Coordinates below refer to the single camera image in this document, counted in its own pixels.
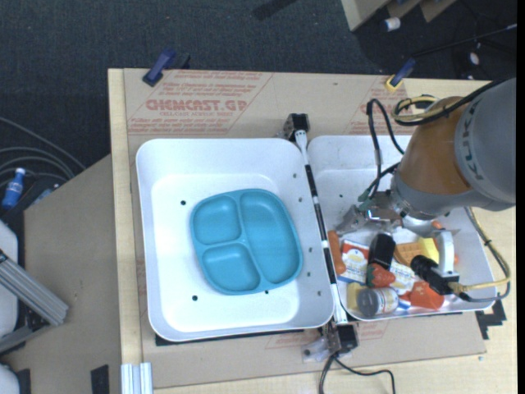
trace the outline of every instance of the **blue clamp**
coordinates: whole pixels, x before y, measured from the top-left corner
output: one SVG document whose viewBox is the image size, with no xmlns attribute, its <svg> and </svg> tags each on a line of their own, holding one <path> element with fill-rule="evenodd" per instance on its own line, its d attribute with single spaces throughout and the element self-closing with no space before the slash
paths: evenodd
<svg viewBox="0 0 525 394">
<path fill-rule="evenodd" d="M 162 78 L 162 70 L 167 69 L 171 66 L 171 64 L 173 64 L 175 56 L 176 52 L 174 50 L 169 48 L 164 49 L 161 55 L 158 56 L 155 65 L 151 68 L 150 71 L 148 71 L 146 75 L 144 75 L 142 80 L 150 86 L 155 86 L 157 82 Z"/>
<path fill-rule="evenodd" d="M 401 82 L 405 77 L 410 76 L 410 73 L 412 73 L 413 67 L 416 65 L 416 61 L 411 57 L 407 60 L 407 62 L 399 69 L 399 71 L 395 74 L 390 76 L 385 83 L 385 87 L 390 92 L 395 92 L 399 86 L 401 85 Z"/>
</svg>

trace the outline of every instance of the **black object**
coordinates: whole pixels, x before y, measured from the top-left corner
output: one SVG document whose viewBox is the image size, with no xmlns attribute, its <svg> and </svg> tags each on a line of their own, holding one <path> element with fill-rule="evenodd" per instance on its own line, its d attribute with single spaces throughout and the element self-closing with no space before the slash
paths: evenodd
<svg viewBox="0 0 525 394">
<path fill-rule="evenodd" d="M 109 366 L 103 365 L 91 371 L 91 392 L 109 394 Z"/>
<path fill-rule="evenodd" d="M 483 340 L 489 339 L 488 328 L 490 326 L 503 325 L 503 322 L 507 320 L 501 300 L 497 300 L 492 305 L 492 314 L 486 314 L 485 311 L 476 311 L 476 318 Z"/>
<path fill-rule="evenodd" d="M 337 327 L 341 349 L 338 353 L 348 353 L 359 346 L 358 336 L 353 325 L 340 325 Z"/>
<path fill-rule="evenodd" d="M 389 270 L 394 258 L 395 241 L 386 233 L 378 233 L 368 251 L 368 263 L 376 263 Z"/>
<path fill-rule="evenodd" d="M 480 39 L 488 38 L 490 36 L 493 36 L 493 35 L 496 35 L 496 34 L 501 34 L 503 32 L 508 32 L 510 30 L 515 30 L 517 28 L 518 28 L 518 24 L 514 23 L 514 24 L 511 24 L 511 25 L 507 25 L 504 28 L 501 28 L 501 29 L 498 29 L 498 30 L 493 30 L 491 32 L 487 32 L 486 34 L 480 34 L 480 35 L 473 36 L 471 38 L 461 39 L 460 41 L 456 41 L 456 42 L 453 42 L 453 43 L 442 44 L 442 45 L 438 45 L 437 47 L 423 49 L 421 51 L 413 53 L 412 57 L 416 58 L 416 57 L 426 56 L 427 54 L 437 53 L 438 51 L 441 51 L 441 50 L 444 50 L 444 49 L 447 49 L 447 48 L 457 47 L 458 45 L 461 45 L 461 44 L 468 44 L 468 43 L 472 43 L 472 42 L 478 42 Z"/>
<path fill-rule="evenodd" d="M 437 267 L 436 261 L 424 255 L 416 255 L 410 262 L 410 268 L 421 279 L 428 282 L 433 291 L 440 295 L 450 295 L 453 291 L 450 289 L 449 283 L 458 282 L 459 275 L 443 276 Z"/>
<path fill-rule="evenodd" d="M 305 133 L 310 131 L 310 122 L 308 121 L 308 114 L 290 114 L 286 118 L 283 126 L 285 138 L 291 142 L 295 142 L 295 132 L 302 130 Z"/>
<path fill-rule="evenodd" d="M 31 394 L 31 372 L 29 369 L 22 369 L 16 372 L 20 394 Z"/>
</svg>

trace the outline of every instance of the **wire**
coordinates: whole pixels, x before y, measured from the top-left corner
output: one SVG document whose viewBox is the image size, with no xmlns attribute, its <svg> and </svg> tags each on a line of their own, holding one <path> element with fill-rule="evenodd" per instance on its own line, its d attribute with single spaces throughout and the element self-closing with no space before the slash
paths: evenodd
<svg viewBox="0 0 525 394">
<path fill-rule="evenodd" d="M 486 85 L 483 85 L 481 88 L 474 90 L 469 95 L 465 96 L 464 98 L 461 98 L 460 100 L 457 100 L 456 102 L 452 103 L 450 106 L 443 106 L 440 108 L 432 109 L 432 106 L 430 106 L 430 109 L 422 114 L 400 114 L 400 112 L 403 109 L 406 109 L 410 107 L 411 105 L 414 105 L 418 102 L 431 102 L 432 100 L 435 101 L 433 97 L 428 96 L 420 96 L 416 98 L 407 98 L 400 100 L 396 105 L 394 110 L 391 113 L 392 118 L 394 121 L 401 126 L 420 126 L 422 124 L 427 124 L 429 122 L 435 121 L 438 118 L 446 117 L 451 112 L 456 110 L 457 108 L 461 107 L 465 103 L 469 103 L 473 101 L 477 96 L 484 93 L 490 88 L 493 88 L 500 83 L 502 83 L 503 80 L 494 80 Z"/>
<path fill-rule="evenodd" d="M 56 144 L 50 142 L 49 140 L 47 139 L 44 139 L 42 136 L 40 135 L 37 135 L 36 133 L 34 133 L 33 131 L 23 127 L 23 126 L 20 126 L 18 124 L 16 124 L 15 122 L 11 121 L 11 120 L 7 120 L 7 118 L 4 118 L 4 117 L 0 117 L 0 121 L 1 122 L 4 122 L 5 124 L 8 124 L 9 126 L 11 127 L 15 127 L 16 129 L 18 130 L 21 130 L 21 131 L 24 131 L 26 134 L 28 135 L 31 135 L 32 137 L 34 137 L 35 139 L 37 140 L 40 140 L 41 142 L 51 146 L 52 148 L 54 148 L 56 151 L 62 153 L 64 156 L 67 156 L 71 161 L 73 161 L 78 167 L 80 167 L 80 169 L 84 170 L 86 169 L 86 166 L 81 163 L 77 158 L 75 158 L 74 156 L 72 156 L 70 153 L 68 153 L 67 151 L 65 151 L 64 149 L 62 149 L 61 147 L 57 146 Z"/>
<path fill-rule="evenodd" d="M 399 166 L 399 162 L 397 163 L 394 163 L 394 165 L 391 165 L 389 166 L 387 169 L 383 170 L 379 176 L 379 178 L 376 177 L 376 179 L 374 181 L 372 181 L 370 183 L 370 185 L 368 186 L 368 188 L 365 190 L 365 193 L 368 194 L 370 192 L 370 190 L 372 189 L 373 186 L 375 185 L 379 185 L 378 182 L 381 178 L 383 178 L 386 174 L 391 174 L 392 172 L 395 171 L 395 169 Z"/>
<path fill-rule="evenodd" d="M 325 392 L 325 390 L 324 390 L 325 379 L 326 379 L 326 376 L 328 374 L 328 370 L 330 369 L 331 364 L 332 364 L 332 362 L 334 361 L 335 358 L 336 358 L 335 355 L 331 355 L 326 360 L 325 366 L 323 367 L 322 372 L 321 372 L 321 377 L 319 378 L 319 394 L 324 394 L 324 392 Z"/>
<path fill-rule="evenodd" d="M 11 165 L 12 163 L 22 163 L 22 162 L 28 162 L 28 161 L 50 164 L 54 166 L 56 169 L 58 169 L 59 171 L 61 171 L 62 173 L 64 173 L 64 175 L 67 176 L 68 178 L 73 177 L 73 175 L 70 175 L 68 171 L 64 169 L 60 163 L 57 163 L 53 161 L 52 159 L 42 158 L 41 156 L 25 156 L 23 158 L 12 159 L 0 165 L 0 171 L 4 169 L 7 165 Z"/>
<path fill-rule="evenodd" d="M 8 153 L 8 152 L 34 152 L 34 153 L 42 154 L 44 156 L 48 156 L 54 162 L 56 162 L 59 165 L 61 165 L 62 170 L 66 173 L 66 175 L 68 177 L 72 178 L 73 176 L 75 176 L 73 171 L 59 157 L 57 157 L 57 156 L 55 156 L 55 155 L 53 155 L 53 154 L 51 154 L 49 152 L 46 152 L 45 150 L 36 149 L 36 148 L 30 148 L 30 147 L 25 147 L 25 146 L 12 147 L 12 148 L 7 148 L 7 149 L 0 149 L 0 154 L 1 153 Z"/>
<path fill-rule="evenodd" d="M 403 149 L 399 144 L 397 143 L 397 140 L 394 136 L 394 131 L 392 130 L 392 125 L 390 124 L 390 120 L 388 118 L 388 114 L 386 113 L 385 107 L 383 107 L 383 104 L 378 99 L 371 99 L 367 103 L 367 112 L 368 115 L 368 128 L 370 130 L 370 136 L 372 137 L 372 142 L 374 145 L 374 152 L 376 155 L 376 165 L 377 165 L 377 174 L 376 179 L 372 182 L 372 184 L 367 188 L 367 197 L 369 199 L 372 199 L 379 189 L 379 182 L 381 181 L 381 178 L 385 175 L 383 171 L 381 170 L 381 148 L 379 147 L 379 140 L 377 139 L 377 133 L 376 128 L 374 126 L 374 120 L 373 120 L 373 106 L 376 104 L 379 109 L 381 110 L 381 113 L 383 114 L 383 117 L 385 119 L 386 128 L 388 130 L 388 134 L 390 135 L 390 138 L 392 140 L 392 143 L 394 144 L 395 148 L 401 153 L 404 154 Z"/>
<path fill-rule="evenodd" d="M 33 172 L 30 176 L 34 176 L 34 177 L 48 176 L 50 178 L 54 178 L 56 180 L 60 180 L 60 181 L 63 181 L 63 182 L 67 181 L 67 179 L 64 178 L 63 176 L 60 176 L 60 175 L 57 175 L 57 174 L 51 174 L 51 173 L 48 173 L 48 172 L 39 172 L 39 173 L 34 173 Z M 7 184 L 9 184 L 9 182 L 11 182 L 11 178 L 8 179 L 8 180 L 0 182 L 0 188 L 6 186 Z"/>
<path fill-rule="evenodd" d="M 453 290 L 453 292 L 456 295 L 458 295 L 461 299 L 466 300 L 467 302 L 489 302 L 493 300 L 501 300 L 510 293 L 510 276 L 511 276 L 510 267 L 507 264 L 507 262 L 504 260 L 500 252 L 494 247 L 494 245 L 492 244 L 492 241 L 487 237 L 485 231 L 482 228 L 482 225 L 477 220 L 476 215 L 474 214 L 472 208 L 465 207 L 464 209 L 465 209 L 465 212 L 467 212 L 468 218 L 470 219 L 471 223 L 474 225 L 474 228 L 476 229 L 477 234 L 480 236 L 480 238 L 482 238 L 483 243 L 492 253 L 496 262 L 503 270 L 505 277 L 496 282 L 477 283 L 474 285 L 466 285 L 466 286 L 458 282 L 451 282 L 449 283 L 449 287 L 450 289 Z M 500 286 L 504 284 L 506 284 L 505 293 L 503 295 L 498 295 L 498 296 L 494 296 L 491 298 L 472 298 L 470 295 L 466 293 L 468 291 L 475 291 L 477 289 L 485 289 L 486 287 L 494 287 L 494 286 Z"/>
<path fill-rule="evenodd" d="M 391 385 L 392 385 L 392 394 L 395 394 L 395 378 L 394 378 L 394 374 L 390 370 L 388 370 L 388 369 L 381 369 L 381 370 L 372 371 L 372 372 L 356 371 L 355 369 L 352 369 L 349 366 L 345 365 L 343 362 L 341 362 L 339 360 L 339 358 L 338 358 L 338 354 L 337 353 L 334 353 L 333 355 L 331 355 L 326 360 L 325 366 L 322 369 L 321 377 L 319 378 L 319 394 L 324 394 L 324 383 L 325 383 L 325 380 L 326 380 L 326 376 L 327 376 L 328 371 L 330 370 L 330 367 L 331 367 L 331 365 L 332 365 L 332 363 L 334 361 L 337 364 L 339 364 L 342 368 L 346 369 L 347 371 L 349 371 L 351 373 L 354 373 L 356 375 L 359 375 L 361 377 L 371 377 L 371 376 L 374 376 L 374 375 L 379 375 L 381 373 L 388 373 L 390 375 L 390 380 L 391 380 Z"/>
</svg>

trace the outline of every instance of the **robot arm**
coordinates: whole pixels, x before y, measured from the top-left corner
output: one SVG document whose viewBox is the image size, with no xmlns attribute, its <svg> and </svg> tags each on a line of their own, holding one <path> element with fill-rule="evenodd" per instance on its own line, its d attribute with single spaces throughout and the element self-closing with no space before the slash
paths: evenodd
<svg viewBox="0 0 525 394">
<path fill-rule="evenodd" d="M 516 79 L 489 84 L 469 103 L 417 125 L 391 184 L 401 216 L 432 219 L 452 208 L 516 204 Z"/>
</svg>

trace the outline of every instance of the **black connector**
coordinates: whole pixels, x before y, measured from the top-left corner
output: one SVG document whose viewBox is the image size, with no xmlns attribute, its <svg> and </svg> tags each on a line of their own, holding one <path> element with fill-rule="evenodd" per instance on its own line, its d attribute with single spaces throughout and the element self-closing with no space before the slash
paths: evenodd
<svg viewBox="0 0 525 394">
<path fill-rule="evenodd" d="M 295 132 L 302 130 L 305 133 L 310 131 L 310 122 L 308 121 L 308 114 L 290 114 L 286 118 L 283 132 L 285 138 L 291 142 L 295 142 Z"/>
<path fill-rule="evenodd" d="M 358 335 L 353 325 L 337 326 L 341 348 L 338 353 L 348 353 L 359 346 Z"/>
<path fill-rule="evenodd" d="M 421 279 L 428 282 L 428 285 L 433 291 L 440 295 L 450 295 L 453 293 L 449 283 L 459 282 L 459 275 L 457 273 L 451 274 L 450 276 L 443 275 L 439 271 L 436 261 L 424 255 L 416 255 L 410 262 L 410 268 Z"/>
</svg>

